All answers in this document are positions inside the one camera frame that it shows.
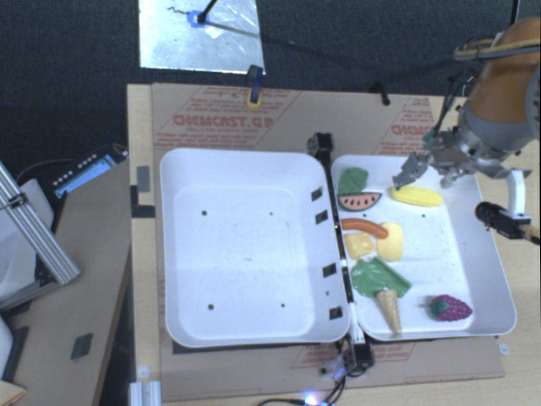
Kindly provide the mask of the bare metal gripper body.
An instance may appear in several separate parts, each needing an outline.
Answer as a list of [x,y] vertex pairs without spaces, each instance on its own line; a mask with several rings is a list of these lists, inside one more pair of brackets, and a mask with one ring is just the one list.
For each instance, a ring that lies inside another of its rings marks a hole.
[[442,173],[456,170],[461,174],[497,175],[506,159],[505,151],[486,144],[470,129],[439,132],[430,152],[431,165]]

